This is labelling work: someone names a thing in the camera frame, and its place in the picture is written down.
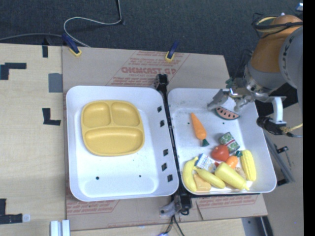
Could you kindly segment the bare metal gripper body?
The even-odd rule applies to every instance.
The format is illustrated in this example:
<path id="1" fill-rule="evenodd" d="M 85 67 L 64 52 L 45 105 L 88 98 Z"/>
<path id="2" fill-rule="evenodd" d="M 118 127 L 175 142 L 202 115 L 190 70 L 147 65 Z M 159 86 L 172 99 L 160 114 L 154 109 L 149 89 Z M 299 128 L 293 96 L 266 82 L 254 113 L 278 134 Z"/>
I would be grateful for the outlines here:
<path id="1" fill-rule="evenodd" d="M 235 98 L 246 98 L 249 102 L 255 100 L 265 101 L 269 95 L 266 88 L 261 87 L 256 81 L 245 79 L 229 79 L 227 81 L 229 96 Z"/>

